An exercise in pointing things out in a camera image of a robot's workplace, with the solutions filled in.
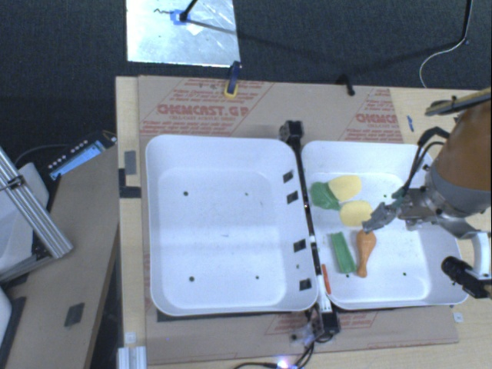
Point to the brown cardboard board red print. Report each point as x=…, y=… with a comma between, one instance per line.
x=253, y=102

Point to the green toy lettuce leaf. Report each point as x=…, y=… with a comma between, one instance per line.
x=323, y=196

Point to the thin black and white rod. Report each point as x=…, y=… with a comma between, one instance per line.
x=307, y=213

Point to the white plastic tray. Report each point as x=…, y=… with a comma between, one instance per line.
x=223, y=225
x=399, y=267

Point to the black cylinder on white bracket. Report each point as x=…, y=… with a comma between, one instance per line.
x=463, y=273

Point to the thin orange stick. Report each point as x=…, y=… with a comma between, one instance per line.
x=326, y=279

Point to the green toy stick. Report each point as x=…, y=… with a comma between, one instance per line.
x=343, y=253

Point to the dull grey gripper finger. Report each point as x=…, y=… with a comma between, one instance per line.
x=385, y=211
x=373, y=224

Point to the yellow oval toy slice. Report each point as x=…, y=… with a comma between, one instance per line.
x=354, y=213
x=346, y=187

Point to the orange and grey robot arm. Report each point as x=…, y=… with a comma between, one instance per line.
x=465, y=156

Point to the orange toy chicken drumstick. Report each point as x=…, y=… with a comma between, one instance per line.
x=365, y=250

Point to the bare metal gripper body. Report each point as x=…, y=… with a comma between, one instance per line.
x=421, y=206

